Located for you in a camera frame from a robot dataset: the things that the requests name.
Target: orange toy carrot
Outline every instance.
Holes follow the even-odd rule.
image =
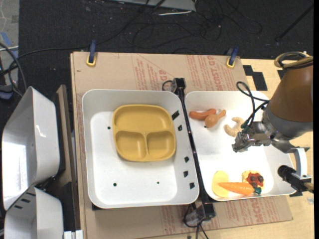
[[[261,188],[254,188],[246,182],[220,182],[218,185],[224,189],[246,196],[251,195],[252,193],[261,193]]]
[[[209,109],[209,110],[206,111],[206,112],[190,112],[190,113],[189,113],[189,116],[190,116],[192,119],[205,120],[208,115],[216,114],[216,113],[217,113],[217,110],[214,109],[214,108],[212,108],[212,109]]]

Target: wooden edge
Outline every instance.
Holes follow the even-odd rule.
[[[75,209],[74,209],[75,226],[76,226],[76,230],[79,230],[81,225],[80,225],[78,191],[76,186],[77,185],[76,163],[75,163],[75,159],[73,155],[69,106],[67,101],[66,86],[61,85],[56,93],[59,95],[60,112],[63,115],[63,119],[64,119],[64,121],[62,121],[63,138],[67,139],[64,141],[64,150],[68,151],[68,155],[67,155],[68,159],[66,159],[66,163],[68,163],[69,170],[70,170],[69,173],[71,175],[71,181],[72,181],[73,203],[75,206]]]
[[[84,205],[84,191],[83,191],[83,176],[82,176],[82,163],[81,163],[81,150],[80,150],[80,144],[79,144],[80,140],[79,140],[79,126],[78,126],[78,114],[77,114],[75,69],[74,69],[73,53],[70,54],[70,63],[71,63],[73,120],[74,120],[77,186],[78,186],[78,194],[79,194],[80,225],[81,225],[81,230],[83,230],[83,237],[84,237],[84,239],[87,239],[85,205]]]

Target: toy carrot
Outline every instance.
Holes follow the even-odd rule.
[[[252,193],[261,193],[261,188],[254,188],[246,182],[220,182],[218,185],[224,189],[246,196],[251,195]]]

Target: black hole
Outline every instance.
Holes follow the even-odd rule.
[[[21,201],[26,202],[26,203],[30,203],[31,201],[25,198],[22,198]]]
[[[178,116],[179,116],[179,112],[176,111],[176,112],[171,116],[171,118],[172,118],[172,120],[174,120],[174,119],[176,119]]]

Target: toy food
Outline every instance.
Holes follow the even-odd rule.
[[[240,117],[234,117],[232,118],[232,121],[235,121],[237,123],[236,126],[232,128],[229,125],[225,125],[224,129],[228,135],[236,137],[237,133],[242,130],[240,126],[244,123],[244,120]]]
[[[214,174],[211,188],[216,196],[228,197],[229,191],[218,185],[221,182],[228,182],[228,174],[224,171],[217,171]]]
[[[226,110],[222,110],[219,114],[208,115],[205,119],[205,126],[208,128],[215,126],[218,121],[224,116],[226,116]]]
[[[253,193],[261,193],[261,188],[254,188],[252,185],[245,182],[220,182],[218,185],[232,192],[245,196],[249,196]]]
[[[209,110],[206,111],[206,112],[190,112],[190,113],[189,113],[189,116],[190,116],[192,119],[205,120],[208,115],[216,114],[216,113],[217,113],[217,110],[214,109],[214,108],[212,108],[212,109],[209,109]]]
[[[254,188],[264,187],[264,177],[257,171],[245,171],[242,173],[243,182],[251,184]]]

